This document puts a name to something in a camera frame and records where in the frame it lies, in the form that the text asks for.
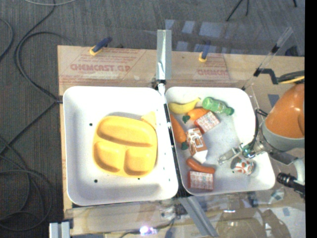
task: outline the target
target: yellow banana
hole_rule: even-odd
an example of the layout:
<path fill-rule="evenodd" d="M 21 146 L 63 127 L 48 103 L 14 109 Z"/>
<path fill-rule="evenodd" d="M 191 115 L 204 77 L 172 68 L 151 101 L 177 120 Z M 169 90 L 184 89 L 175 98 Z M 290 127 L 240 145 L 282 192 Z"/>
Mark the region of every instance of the yellow banana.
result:
<path fill-rule="evenodd" d="M 192 109 L 194 109 L 195 105 L 200 100 L 201 100 L 200 98 L 197 98 L 197 99 L 195 99 L 191 102 L 185 103 L 185 104 L 178 104 L 175 102 L 171 102 L 171 103 L 168 103 L 168 108 L 175 114 L 184 114 L 184 113 L 187 113 L 187 112 L 191 111 Z"/>

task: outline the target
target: divided yellow plate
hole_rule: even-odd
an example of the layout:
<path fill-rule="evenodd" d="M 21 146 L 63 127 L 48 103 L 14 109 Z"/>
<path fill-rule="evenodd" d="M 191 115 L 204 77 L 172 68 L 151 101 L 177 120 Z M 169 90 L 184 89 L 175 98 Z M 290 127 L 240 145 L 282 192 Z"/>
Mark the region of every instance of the divided yellow plate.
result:
<path fill-rule="evenodd" d="M 107 116 L 95 131 L 93 159 L 107 173 L 143 177 L 154 168 L 157 149 L 156 131 L 147 122 Z"/>

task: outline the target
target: gray carpet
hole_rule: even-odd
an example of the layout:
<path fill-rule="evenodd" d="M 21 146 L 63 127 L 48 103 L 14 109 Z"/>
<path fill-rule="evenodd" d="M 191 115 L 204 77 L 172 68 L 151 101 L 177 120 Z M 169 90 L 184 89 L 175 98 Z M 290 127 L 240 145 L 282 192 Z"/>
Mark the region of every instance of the gray carpet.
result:
<path fill-rule="evenodd" d="M 32 0 L 52 3 L 52 0 Z M 57 3 L 68 0 L 56 0 Z M 211 40 L 210 52 L 229 54 L 267 54 L 287 27 L 293 30 L 279 55 L 295 47 L 292 55 L 305 55 L 305 0 L 250 0 L 246 13 L 243 0 L 229 21 L 238 0 L 77 0 L 56 6 L 47 20 L 32 33 L 50 31 L 69 40 L 71 45 L 93 46 L 111 36 L 109 47 L 155 49 L 156 31 L 172 30 L 175 51 L 199 52 Z M 59 106 L 53 105 L 43 116 L 16 137 L 25 126 L 51 106 L 52 100 L 33 87 L 14 64 L 14 50 L 21 38 L 52 7 L 23 0 L 0 0 L 0 18 L 14 30 L 14 40 L 0 61 L 0 237 L 48 237 L 48 223 L 63 220 L 60 157 Z M 10 41 L 8 26 L 0 21 L 0 54 Z M 40 34 L 28 39 L 21 51 L 27 75 L 36 84 L 58 94 L 57 45 L 70 45 L 62 37 Z M 9 158 L 25 170 L 47 178 L 48 186 L 29 173 L 37 184 L 43 203 L 26 173 L 16 169 Z M 28 229 L 24 232 L 8 229 Z"/>

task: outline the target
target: brown and white carton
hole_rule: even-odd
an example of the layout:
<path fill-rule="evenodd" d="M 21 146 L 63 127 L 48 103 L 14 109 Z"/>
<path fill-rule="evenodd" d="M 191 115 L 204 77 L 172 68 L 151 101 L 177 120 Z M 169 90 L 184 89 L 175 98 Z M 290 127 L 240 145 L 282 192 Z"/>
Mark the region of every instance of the brown and white carton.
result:
<path fill-rule="evenodd" d="M 206 161 L 208 149 L 201 131 L 199 128 L 189 129 L 186 132 L 186 136 L 190 154 L 201 164 L 204 163 Z"/>

